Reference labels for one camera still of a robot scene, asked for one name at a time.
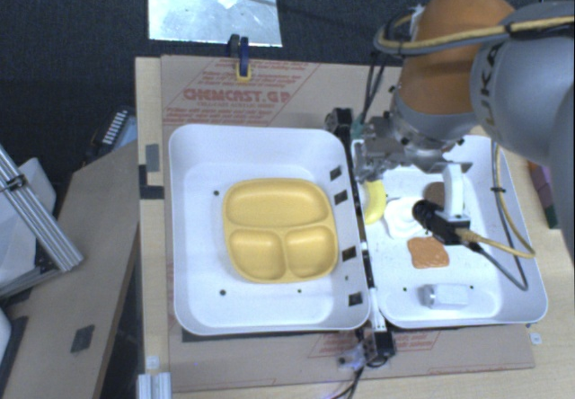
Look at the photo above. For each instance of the black cylinder on white bracket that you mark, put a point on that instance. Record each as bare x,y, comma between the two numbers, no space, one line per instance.
453,195

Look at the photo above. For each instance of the yellow banana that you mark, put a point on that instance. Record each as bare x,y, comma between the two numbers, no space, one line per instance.
376,206

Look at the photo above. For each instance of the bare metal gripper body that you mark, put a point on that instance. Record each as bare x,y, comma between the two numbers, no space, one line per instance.
391,145

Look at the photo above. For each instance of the yellow divided plate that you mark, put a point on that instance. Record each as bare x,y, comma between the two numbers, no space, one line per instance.
274,231

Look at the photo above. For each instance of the brown cardboard board red print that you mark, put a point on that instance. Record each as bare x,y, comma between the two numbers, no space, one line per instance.
269,91

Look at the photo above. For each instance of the white and silver can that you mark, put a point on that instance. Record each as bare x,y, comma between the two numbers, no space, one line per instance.
447,296

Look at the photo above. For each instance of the orange-brown bread slice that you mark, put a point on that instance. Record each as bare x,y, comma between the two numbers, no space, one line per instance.
427,252

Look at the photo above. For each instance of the white fried egg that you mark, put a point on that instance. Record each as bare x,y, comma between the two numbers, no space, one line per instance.
400,217

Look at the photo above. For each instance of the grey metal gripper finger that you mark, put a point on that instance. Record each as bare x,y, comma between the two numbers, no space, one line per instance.
376,171
363,170

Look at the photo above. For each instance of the brown round biscuit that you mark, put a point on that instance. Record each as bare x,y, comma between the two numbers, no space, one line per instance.
434,194

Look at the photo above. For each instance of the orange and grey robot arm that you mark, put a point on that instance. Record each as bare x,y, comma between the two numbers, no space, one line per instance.
449,51

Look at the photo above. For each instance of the thin black and white rod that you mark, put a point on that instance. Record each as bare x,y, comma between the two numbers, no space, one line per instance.
365,249

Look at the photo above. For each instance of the white plastic tray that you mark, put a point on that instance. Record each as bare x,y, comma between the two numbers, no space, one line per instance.
202,226
476,280

